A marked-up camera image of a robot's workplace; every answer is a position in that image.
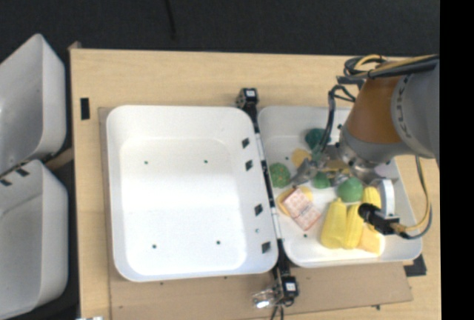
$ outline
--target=wooden table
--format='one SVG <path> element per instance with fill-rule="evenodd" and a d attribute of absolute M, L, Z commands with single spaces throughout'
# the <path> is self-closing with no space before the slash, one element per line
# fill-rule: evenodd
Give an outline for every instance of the wooden table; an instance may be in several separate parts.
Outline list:
<path fill-rule="evenodd" d="M 258 311 L 250 303 L 252 291 L 260 290 L 256 286 L 268 280 L 264 275 L 156 282 L 130 289 L 130 283 L 114 273 L 107 254 L 99 108 L 123 104 L 231 105 L 243 87 L 258 89 L 261 107 L 327 106 L 327 91 L 341 75 L 347 58 L 72 49 L 81 316 L 221 320 L 268 319 L 270 313 Z M 414 159 L 397 158 L 397 163 L 420 218 L 424 198 Z M 287 309 L 286 319 L 441 318 L 439 170 L 434 161 L 424 161 L 424 169 L 433 198 L 433 225 L 424 237 L 423 249 L 427 275 L 407 279 L 401 263 L 293 269 L 302 294 Z M 380 310 L 371 307 L 377 304 L 387 305 Z"/>

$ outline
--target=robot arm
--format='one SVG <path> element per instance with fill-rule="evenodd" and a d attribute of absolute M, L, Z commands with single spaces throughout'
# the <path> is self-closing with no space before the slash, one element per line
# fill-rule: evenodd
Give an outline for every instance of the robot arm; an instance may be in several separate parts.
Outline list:
<path fill-rule="evenodd" d="M 430 57 L 429 63 L 428 71 L 365 81 L 338 149 L 357 176 L 404 154 L 436 158 L 439 166 L 440 61 Z"/>

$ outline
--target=hole in bin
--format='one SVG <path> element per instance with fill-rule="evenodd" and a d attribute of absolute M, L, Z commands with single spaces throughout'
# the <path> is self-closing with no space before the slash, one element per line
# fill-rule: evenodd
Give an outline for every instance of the hole in bin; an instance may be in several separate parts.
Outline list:
<path fill-rule="evenodd" d="M 30 173 L 28 173 L 26 170 L 23 170 L 22 168 L 19 168 L 16 172 L 17 172 L 19 175 L 21 175 L 21 176 L 28 176 L 28 175 L 30 175 Z"/>
<path fill-rule="evenodd" d="M 260 213 L 263 212 L 264 210 L 264 207 L 263 205 L 259 204 L 259 205 L 256 205 L 255 208 L 253 208 L 255 210 L 255 216 L 258 216 L 260 215 Z"/>
<path fill-rule="evenodd" d="M 270 246 L 271 246 L 270 241 L 265 242 L 264 244 L 262 244 L 262 245 L 261 245 L 261 253 L 264 254 L 264 253 L 266 253 L 268 250 L 270 250 Z"/>

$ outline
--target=white plastic container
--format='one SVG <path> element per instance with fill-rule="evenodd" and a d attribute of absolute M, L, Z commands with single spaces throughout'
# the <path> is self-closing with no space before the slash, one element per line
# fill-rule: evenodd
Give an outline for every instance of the white plastic container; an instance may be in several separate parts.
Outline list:
<path fill-rule="evenodd" d="M 263 273 L 278 248 L 253 124 L 231 107 L 107 117 L 115 265 L 153 281 Z"/>
<path fill-rule="evenodd" d="M 345 123 L 349 109 L 336 110 L 330 144 L 335 144 L 339 138 L 337 126 Z M 326 107 L 266 107 L 258 115 L 261 140 L 264 145 L 268 165 L 280 162 L 290 170 L 291 176 L 296 174 L 296 166 L 291 162 L 295 149 L 309 150 L 304 140 L 307 132 L 313 128 L 326 127 L 328 108 Z M 410 201 L 395 162 L 377 167 L 381 176 L 395 179 L 395 213 L 400 216 L 402 224 L 415 224 L 416 220 L 410 206 Z M 323 267 L 341 264 L 358 264 L 374 261 L 405 261 L 415 259 L 422 249 L 421 239 L 406 240 L 398 236 L 382 238 L 382 254 L 377 256 L 364 250 L 328 249 L 319 242 L 324 216 L 327 208 L 336 197 L 336 189 L 314 188 L 310 182 L 303 184 L 313 193 L 313 204 L 324 215 L 309 231 L 304 232 L 289 217 L 278 209 L 284 250 L 288 258 L 301 267 Z M 277 198 L 286 188 L 273 187 L 273 196 Z"/>
<path fill-rule="evenodd" d="M 47 303 L 67 283 L 67 191 L 40 161 L 0 184 L 0 319 Z"/>
<path fill-rule="evenodd" d="M 347 114 L 336 112 L 332 143 Z M 272 217 L 261 159 L 269 166 L 285 163 L 296 173 L 291 153 L 307 149 L 309 129 L 325 127 L 327 108 L 268 107 L 258 119 L 263 149 L 248 115 L 232 107 L 131 105 L 109 113 L 113 259 L 123 277 L 156 281 L 263 273 L 278 257 L 274 227 L 281 229 L 289 259 L 301 267 L 403 261 L 421 252 L 421 240 L 397 236 L 385 238 L 379 257 L 363 250 L 330 250 L 318 241 L 324 219 L 304 232 L 279 210 Z M 401 221 L 414 223 L 397 167 L 381 169 L 398 179 L 395 205 Z M 273 189 L 273 195 L 282 191 Z M 322 213 L 335 197 L 333 188 L 313 189 Z"/>
<path fill-rule="evenodd" d="M 39 161 L 64 143 L 64 75 L 40 34 L 0 64 L 1 320 L 58 298 L 67 283 L 67 191 Z"/>
<path fill-rule="evenodd" d="M 64 65 L 41 34 L 0 64 L 0 174 L 59 150 L 66 136 Z"/>

